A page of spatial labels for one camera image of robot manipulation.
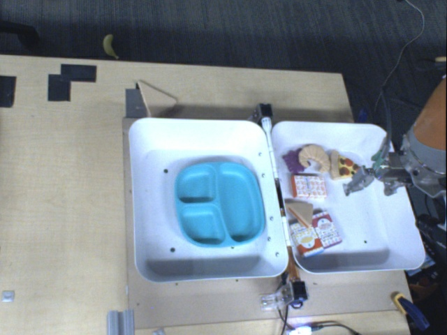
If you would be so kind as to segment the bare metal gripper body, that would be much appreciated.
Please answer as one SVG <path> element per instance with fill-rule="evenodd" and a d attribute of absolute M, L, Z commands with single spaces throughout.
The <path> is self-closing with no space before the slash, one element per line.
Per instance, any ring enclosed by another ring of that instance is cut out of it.
<path fill-rule="evenodd" d="M 383 183 L 397 181 L 402 187 L 415 187 L 431 198 L 446 196 L 446 152 L 429 153 L 427 158 L 412 151 L 390 153 L 375 176 Z"/>

